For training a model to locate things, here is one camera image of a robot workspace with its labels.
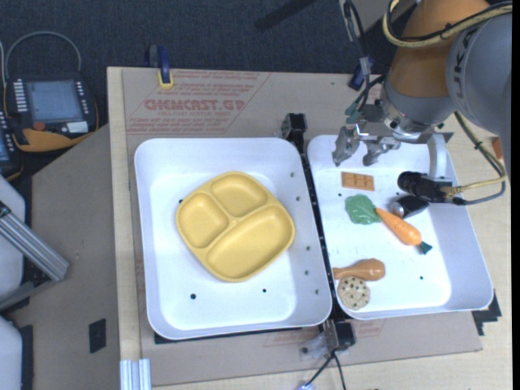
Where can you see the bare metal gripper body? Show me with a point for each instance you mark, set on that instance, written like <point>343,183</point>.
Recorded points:
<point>378,122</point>

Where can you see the black cylinder on white bracket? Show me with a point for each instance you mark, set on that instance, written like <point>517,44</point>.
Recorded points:
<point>426,183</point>

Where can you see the white plastic tray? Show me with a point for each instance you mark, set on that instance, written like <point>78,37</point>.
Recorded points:
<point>227,234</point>
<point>406,266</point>

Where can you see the thin black rod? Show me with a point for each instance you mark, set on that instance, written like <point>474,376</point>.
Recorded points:
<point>315,201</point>

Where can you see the orange waffle biscuit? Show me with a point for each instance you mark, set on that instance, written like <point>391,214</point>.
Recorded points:
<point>357,180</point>

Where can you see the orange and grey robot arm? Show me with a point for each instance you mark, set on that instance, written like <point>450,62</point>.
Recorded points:
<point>438,67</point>

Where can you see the brown chicken drumstick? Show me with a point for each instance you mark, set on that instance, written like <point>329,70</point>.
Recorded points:
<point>363,269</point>

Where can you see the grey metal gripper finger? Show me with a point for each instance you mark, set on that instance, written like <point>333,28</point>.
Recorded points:
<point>344,146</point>
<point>375,150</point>

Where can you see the chocolate chip cookie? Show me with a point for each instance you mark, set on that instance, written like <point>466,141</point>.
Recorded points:
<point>353,293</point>

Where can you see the orange carrot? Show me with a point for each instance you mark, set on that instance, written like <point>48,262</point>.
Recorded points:
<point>400,226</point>

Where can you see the brown cardboard board red print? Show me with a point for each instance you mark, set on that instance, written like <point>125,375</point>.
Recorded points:
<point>203,104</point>

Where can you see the green lettuce leaf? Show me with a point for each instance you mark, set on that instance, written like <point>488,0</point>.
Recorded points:
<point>359,209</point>

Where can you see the yellow divided plate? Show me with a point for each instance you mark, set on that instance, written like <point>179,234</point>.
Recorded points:
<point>235,226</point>

